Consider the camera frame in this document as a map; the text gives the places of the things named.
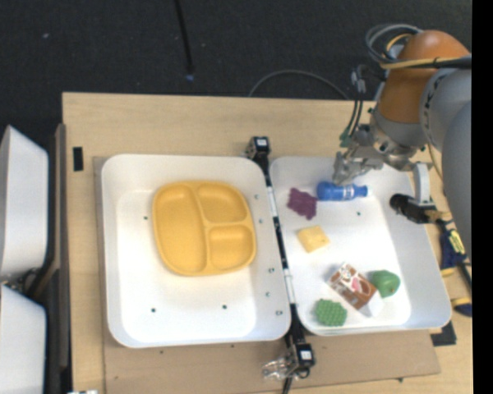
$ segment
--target green textured ball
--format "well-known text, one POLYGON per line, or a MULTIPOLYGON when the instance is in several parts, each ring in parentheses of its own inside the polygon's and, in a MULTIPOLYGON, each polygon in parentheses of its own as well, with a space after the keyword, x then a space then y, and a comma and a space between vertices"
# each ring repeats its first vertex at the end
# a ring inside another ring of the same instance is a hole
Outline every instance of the green textured ball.
POLYGON ((341 327, 347 319, 347 310, 332 300, 318 300, 315 312, 318 321, 329 327, 341 327))

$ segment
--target white tray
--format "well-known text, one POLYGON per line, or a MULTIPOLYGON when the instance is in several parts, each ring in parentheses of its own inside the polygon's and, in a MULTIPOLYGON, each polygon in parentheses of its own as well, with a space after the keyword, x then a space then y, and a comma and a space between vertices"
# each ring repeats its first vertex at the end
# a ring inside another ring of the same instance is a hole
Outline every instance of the white tray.
POLYGON ((316 196, 316 185, 330 181, 333 158, 278 158, 270 167, 274 196, 288 257, 297 310, 311 332, 328 336, 401 328, 440 328, 450 319, 451 307, 431 243, 422 225, 396 214, 389 200, 396 193, 412 195, 408 174, 391 167, 355 180, 370 194, 342 202, 318 202, 312 220, 287 207, 291 188, 316 196), (297 238, 304 227, 320 225, 331 243, 308 254, 297 238), (367 317, 327 286, 329 276, 343 263, 368 274, 387 269, 401 278, 396 294, 385 298, 380 314, 367 317), (339 301, 348 311, 341 328, 326 327, 313 313, 319 299, 339 301))
POLYGON ((288 297, 265 187, 246 158, 121 154, 100 169, 108 327, 125 346, 268 341, 290 325, 288 297), (152 198, 184 180, 224 181, 251 209, 258 247, 246 268, 185 277, 167 269, 152 228, 152 198))

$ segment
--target yellow cube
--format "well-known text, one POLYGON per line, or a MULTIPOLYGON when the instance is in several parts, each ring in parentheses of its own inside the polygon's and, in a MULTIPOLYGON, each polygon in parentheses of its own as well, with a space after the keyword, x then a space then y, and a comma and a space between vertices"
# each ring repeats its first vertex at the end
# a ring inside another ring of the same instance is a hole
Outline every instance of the yellow cube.
POLYGON ((297 238, 307 253, 311 253, 330 244, 329 237, 323 232, 320 226, 301 229, 297 233, 297 238))

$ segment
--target black cable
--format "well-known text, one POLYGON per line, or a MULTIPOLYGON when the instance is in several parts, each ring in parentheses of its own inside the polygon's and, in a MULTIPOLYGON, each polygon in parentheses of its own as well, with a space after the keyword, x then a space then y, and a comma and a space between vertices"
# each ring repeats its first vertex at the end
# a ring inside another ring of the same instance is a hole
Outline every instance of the black cable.
POLYGON ((404 68, 457 68, 457 69, 471 69, 472 68, 472 55, 467 55, 460 58, 455 58, 453 60, 440 61, 439 58, 435 58, 432 62, 416 64, 414 66, 408 66, 404 68))
POLYGON ((419 32, 422 32, 422 30, 416 26, 407 24, 377 25, 367 31, 365 35, 365 43, 367 50, 374 61, 387 63, 395 60, 395 58, 383 48, 381 48, 380 51, 375 49, 375 42, 378 39, 385 39, 386 43, 389 43, 394 37, 398 37, 403 34, 414 35, 419 32))
POLYGON ((285 384, 283 385, 283 392, 282 394, 288 394, 290 392, 290 388, 293 384, 293 376, 289 375, 287 379, 285 379, 285 384))
POLYGON ((311 369, 310 368, 307 368, 307 369, 303 369, 301 371, 296 371, 296 375, 300 378, 300 379, 305 379, 305 378, 309 378, 309 375, 311 374, 311 369))
POLYGON ((353 115, 355 115, 354 124, 352 125, 352 129, 349 131, 348 134, 350 137, 352 137, 352 135, 358 128, 358 125, 360 124, 360 118, 362 117, 362 110, 363 110, 363 99, 356 99, 354 101, 354 111, 353 111, 353 115))
POLYGON ((263 83, 265 83, 267 80, 272 79, 273 77, 276 76, 281 76, 281 75, 302 75, 302 76, 308 76, 313 79, 319 80, 322 83, 325 83, 328 85, 330 88, 334 89, 336 92, 338 92, 344 99, 349 99, 347 94, 343 92, 338 86, 336 86, 334 83, 328 81, 327 79, 318 76, 314 73, 310 73, 308 71, 303 71, 303 70, 280 70, 280 71, 275 71, 273 73, 270 73, 264 77, 262 77, 251 89, 251 91, 248 93, 248 97, 251 97, 254 92, 256 92, 257 88, 259 88, 263 83))
POLYGON ((177 12, 177 19, 179 20, 179 27, 181 28, 182 43, 184 45, 184 52, 187 57, 187 73, 189 79, 193 79, 194 62, 191 58, 190 43, 188 41, 187 25, 184 21, 184 15, 182 14, 181 0, 173 0, 175 3, 175 10, 177 12))

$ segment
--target black floor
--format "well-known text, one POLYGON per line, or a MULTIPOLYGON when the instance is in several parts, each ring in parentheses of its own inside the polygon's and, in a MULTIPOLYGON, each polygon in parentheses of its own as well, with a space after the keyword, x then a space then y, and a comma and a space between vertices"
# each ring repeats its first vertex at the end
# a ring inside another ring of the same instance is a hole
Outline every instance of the black floor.
MULTIPOLYGON (((46 145, 62 91, 353 98, 381 23, 444 30, 472 49, 472 0, 0 0, 0 139, 7 124, 46 145), (195 68, 187 78, 189 61, 195 68)), ((368 86, 368 95, 374 92, 368 86)))

